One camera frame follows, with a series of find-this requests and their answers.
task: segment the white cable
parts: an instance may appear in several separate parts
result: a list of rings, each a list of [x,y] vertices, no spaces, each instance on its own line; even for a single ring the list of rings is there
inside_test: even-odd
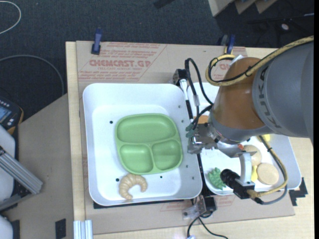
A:
[[[18,21],[17,21],[13,26],[11,26],[11,27],[9,27],[8,29],[6,29],[5,31],[0,32],[0,34],[3,34],[3,33],[8,32],[9,30],[13,29],[16,25],[18,25],[18,23],[19,23],[20,20],[21,20],[21,14],[22,14],[22,13],[21,13],[20,8],[19,8],[15,3],[10,2],[10,1],[0,1],[0,2],[6,2],[6,3],[9,3],[9,4],[12,4],[12,5],[14,5],[14,6],[19,10],[19,19],[18,19]]]

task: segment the wooden table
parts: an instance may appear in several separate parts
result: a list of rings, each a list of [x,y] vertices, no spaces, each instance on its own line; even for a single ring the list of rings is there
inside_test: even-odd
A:
[[[246,48],[248,56],[263,58],[272,52],[268,48]],[[74,220],[86,220],[82,169],[79,91],[77,78],[76,42],[66,43],[69,123],[72,162]],[[214,233],[229,239],[315,238],[314,229],[314,149],[309,139],[291,138],[299,168],[308,190],[305,198],[297,199],[296,215],[230,223],[208,224]],[[185,239],[187,227],[142,230],[134,232],[94,235],[95,239]],[[191,234],[197,239],[213,238],[202,225],[193,226]]]

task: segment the green divided plate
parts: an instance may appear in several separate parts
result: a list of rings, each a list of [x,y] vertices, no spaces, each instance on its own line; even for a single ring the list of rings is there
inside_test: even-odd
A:
[[[164,114],[121,118],[116,124],[115,140],[122,165],[134,174],[167,172],[177,168],[182,161],[177,127]]]

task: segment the green toy vegetable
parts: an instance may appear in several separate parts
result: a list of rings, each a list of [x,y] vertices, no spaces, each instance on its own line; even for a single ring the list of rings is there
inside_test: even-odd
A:
[[[220,169],[215,167],[208,173],[210,183],[217,189],[223,189],[226,187],[225,183],[220,179]]]

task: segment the black wire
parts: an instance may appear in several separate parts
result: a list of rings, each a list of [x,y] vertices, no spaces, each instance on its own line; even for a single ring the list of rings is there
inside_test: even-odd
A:
[[[242,75],[250,76],[250,75],[247,75],[247,72],[251,69],[251,67],[248,67],[248,69],[247,69],[246,71],[244,71],[244,72],[242,72],[242,73],[240,73],[240,74],[238,74],[238,75],[236,75],[236,76],[234,76],[234,77],[232,77],[232,78],[215,81],[215,80],[213,80],[213,79],[211,78],[211,70],[213,69],[213,67],[212,67],[211,64],[212,64],[212,62],[213,62],[214,59],[217,59],[217,58],[213,58],[213,59],[209,62],[209,65],[208,65],[208,77],[209,77],[209,79],[210,79],[211,81],[213,81],[213,82],[216,82],[216,83],[229,82],[229,81],[233,81],[233,80],[238,79],[238,78],[241,77]]]
[[[209,111],[211,108],[213,107],[213,105],[209,105],[207,106],[205,109],[203,109],[199,114],[198,116],[196,116],[196,118],[193,120],[192,124],[194,125],[192,127],[192,129],[195,129],[198,125],[198,120],[200,118],[200,116],[202,116],[205,112]]]
[[[204,224],[204,222],[201,220],[201,215],[199,215],[198,217],[196,217],[188,226],[188,229],[187,229],[187,237],[190,237],[190,228],[191,226],[195,223],[196,220],[199,220],[201,222],[201,224],[204,226],[204,228],[213,236],[216,236],[216,237],[222,237],[222,238],[225,238],[225,239],[228,239],[228,237],[226,236],[223,236],[223,235],[218,235],[218,234],[215,234],[213,233],[212,231],[210,231],[208,229],[208,227]]]
[[[195,197],[195,198],[193,198],[193,199],[191,199],[191,204],[192,205],[194,205],[194,204],[196,204],[197,203],[197,198]]]
[[[195,61],[192,59],[192,58],[188,58],[186,59],[185,63],[189,64],[189,62],[191,62],[195,68],[195,71],[197,73],[197,77],[198,77],[198,83],[199,83],[199,86],[200,86],[200,90],[203,94],[203,96],[205,97],[205,99],[211,104],[213,105],[213,102],[208,98],[208,96],[206,95],[205,93],[205,90],[204,90],[204,87],[203,87],[203,81],[201,80],[201,76],[200,76],[200,72],[199,72],[199,69],[195,63]]]
[[[193,95],[195,97],[197,97],[197,92],[196,92],[196,89],[194,87],[194,84],[193,84],[193,81],[191,80],[191,76],[190,76],[190,71],[189,71],[189,62],[188,60],[185,60],[185,70],[186,70],[186,75],[187,75],[187,79],[188,79],[188,82],[189,82],[189,86],[191,88],[191,91],[193,93]],[[199,115],[199,105],[196,104],[196,117],[198,117]]]

